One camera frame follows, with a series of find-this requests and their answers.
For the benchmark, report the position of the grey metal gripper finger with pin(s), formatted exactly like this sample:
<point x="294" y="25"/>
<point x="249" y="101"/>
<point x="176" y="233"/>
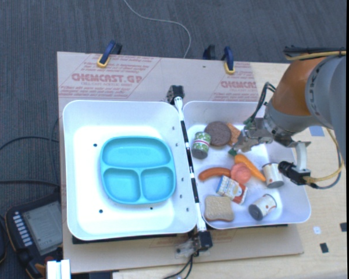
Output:
<point x="247" y="148"/>
<point x="238" y="144"/>

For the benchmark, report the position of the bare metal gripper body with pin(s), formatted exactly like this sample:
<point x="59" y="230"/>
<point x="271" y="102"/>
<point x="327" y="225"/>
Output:
<point x="260" y="132"/>

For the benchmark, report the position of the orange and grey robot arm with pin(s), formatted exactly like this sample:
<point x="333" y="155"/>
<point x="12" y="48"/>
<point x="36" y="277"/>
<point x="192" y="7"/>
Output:
<point x="296" y="94"/>

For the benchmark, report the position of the orange square cracker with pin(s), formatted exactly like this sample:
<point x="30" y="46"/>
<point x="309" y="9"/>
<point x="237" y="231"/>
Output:
<point x="235" y="132"/>

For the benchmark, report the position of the orange carrot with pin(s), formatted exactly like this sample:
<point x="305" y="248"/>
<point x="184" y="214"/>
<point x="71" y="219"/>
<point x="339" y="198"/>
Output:
<point x="248" y="164"/>

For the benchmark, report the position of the brown round biscuit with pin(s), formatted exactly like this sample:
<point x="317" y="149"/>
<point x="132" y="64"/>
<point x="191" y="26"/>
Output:
<point x="218" y="133"/>

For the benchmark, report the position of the pink ham slice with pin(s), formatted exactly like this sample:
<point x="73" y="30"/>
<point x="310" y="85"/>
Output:
<point x="240" y="173"/>

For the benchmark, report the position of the green and white can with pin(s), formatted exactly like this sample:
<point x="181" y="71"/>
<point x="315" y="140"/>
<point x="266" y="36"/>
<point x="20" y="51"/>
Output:
<point x="200" y="144"/>

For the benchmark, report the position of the orange sausage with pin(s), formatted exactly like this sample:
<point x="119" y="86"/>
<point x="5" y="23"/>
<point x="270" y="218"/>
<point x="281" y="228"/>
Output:
<point x="213" y="173"/>

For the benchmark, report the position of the white and orange carton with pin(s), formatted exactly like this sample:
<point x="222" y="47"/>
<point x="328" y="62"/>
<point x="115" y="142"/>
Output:
<point x="231" y="189"/>

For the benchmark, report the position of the thin black and white rod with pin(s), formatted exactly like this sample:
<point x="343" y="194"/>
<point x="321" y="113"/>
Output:
<point x="188" y="150"/>

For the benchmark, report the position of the tan bread slice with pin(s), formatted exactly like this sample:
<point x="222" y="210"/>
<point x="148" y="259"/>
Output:
<point x="218" y="208"/>

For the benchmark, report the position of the white plastic tray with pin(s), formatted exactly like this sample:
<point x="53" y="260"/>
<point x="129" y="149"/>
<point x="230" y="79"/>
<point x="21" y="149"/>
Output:
<point x="84" y="185"/>
<point x="291" y="208"/>

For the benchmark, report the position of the blue divided plate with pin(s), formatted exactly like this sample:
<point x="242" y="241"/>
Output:
<point x="136" y="155"/>

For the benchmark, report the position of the brown cardboard board red print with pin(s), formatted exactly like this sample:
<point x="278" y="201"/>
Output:
<point x="110" y="80"/>

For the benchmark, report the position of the black cylinder on white bracket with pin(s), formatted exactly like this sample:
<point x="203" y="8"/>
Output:
<point x="293" y="170"/>

